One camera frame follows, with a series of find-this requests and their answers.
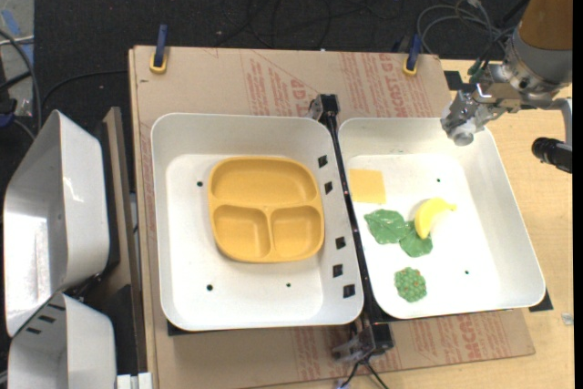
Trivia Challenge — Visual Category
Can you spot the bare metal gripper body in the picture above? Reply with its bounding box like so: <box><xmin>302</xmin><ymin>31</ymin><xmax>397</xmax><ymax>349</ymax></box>
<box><xmin>450</xmin><ymin>63</ymin><xmax>562</xmax><ymax>118</ymax></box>

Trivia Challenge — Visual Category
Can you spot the yellow banana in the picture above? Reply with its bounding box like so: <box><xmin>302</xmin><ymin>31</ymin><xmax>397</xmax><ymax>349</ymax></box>
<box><xmin>413</xmin><ymin>196</ymin><xmax>458</xmax><ymax>241</ymax></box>

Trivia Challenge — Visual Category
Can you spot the yellow cheese slice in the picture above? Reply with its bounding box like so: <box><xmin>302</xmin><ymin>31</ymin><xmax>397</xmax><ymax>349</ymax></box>
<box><xmin>348</xmin><ymin>168</ymin><xmax>387</xmax><ymax>205</ymax></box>

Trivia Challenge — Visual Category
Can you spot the green lettuce leaf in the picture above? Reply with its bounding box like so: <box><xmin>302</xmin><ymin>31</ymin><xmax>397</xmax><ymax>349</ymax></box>
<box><xmin>363</xmin><ymin>208</ymin><xmax>411</xmax><ymax>247</ymax></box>
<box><xmin>398</xmin><ymin>220</ymin><xmax>435</xmax><ymax>259</ymax></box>

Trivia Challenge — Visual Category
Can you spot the thin black rod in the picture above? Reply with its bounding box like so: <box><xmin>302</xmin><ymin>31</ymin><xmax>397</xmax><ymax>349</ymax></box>
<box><xmin>325</xmin><ymin>113</ymin><xmax>382</xmax><ymax>325</ymax></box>

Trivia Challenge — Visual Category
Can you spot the green peas patch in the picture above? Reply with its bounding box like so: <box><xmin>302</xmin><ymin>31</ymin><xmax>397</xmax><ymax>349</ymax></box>
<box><xmin>393</xmin><ymin>266</ymin><xmax>428</xmax><ymax>304</ymax></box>

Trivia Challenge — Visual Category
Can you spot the brown cardboard board red print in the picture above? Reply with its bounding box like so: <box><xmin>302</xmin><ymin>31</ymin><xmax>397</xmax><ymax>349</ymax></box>
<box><xmin>128</xmin><ymin>45</ymin><xmax>537</xmax><ymax>389</ymax></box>

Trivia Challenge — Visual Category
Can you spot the yellow divided plate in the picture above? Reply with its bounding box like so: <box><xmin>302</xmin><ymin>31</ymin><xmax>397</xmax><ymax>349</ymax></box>
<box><xmin>207</xmin><ymin>155</ymin><xmax>326</xmax><ymax>264</ymax></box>

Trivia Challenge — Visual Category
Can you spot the black cylinder on white bracket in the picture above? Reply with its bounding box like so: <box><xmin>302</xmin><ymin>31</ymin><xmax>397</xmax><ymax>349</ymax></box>
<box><xmin>531</xmin><ymin>97</ymin><xmax>574</xmax><ymax>175</ymax></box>

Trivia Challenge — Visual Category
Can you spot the black block with thin wires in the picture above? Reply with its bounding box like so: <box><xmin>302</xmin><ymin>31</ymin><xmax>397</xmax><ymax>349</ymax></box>
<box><xmin>331</xmin><ymin>322</ymin><xmax>395</xmax><ymax>363</ymax></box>
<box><xmin>312</xmin><ymin>93</ymin><xmax>341</xmax><ymax>122</ymax></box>

